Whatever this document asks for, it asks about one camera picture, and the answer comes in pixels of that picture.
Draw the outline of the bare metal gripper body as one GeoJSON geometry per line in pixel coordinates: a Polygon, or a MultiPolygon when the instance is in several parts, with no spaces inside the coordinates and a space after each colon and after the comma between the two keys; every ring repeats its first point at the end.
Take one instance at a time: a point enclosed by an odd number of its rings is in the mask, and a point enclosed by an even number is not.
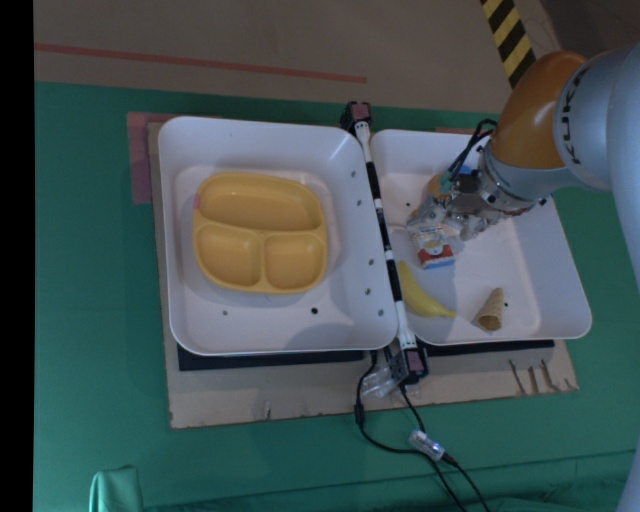
{"type": "Polygon", "coordinates": [[[490,172],[458,172],[446,177],[449,186],[446,209],[452,214],[491,221],[520,216],[531,210],[538,199],[529,199],[511,191],[490,172]]]}

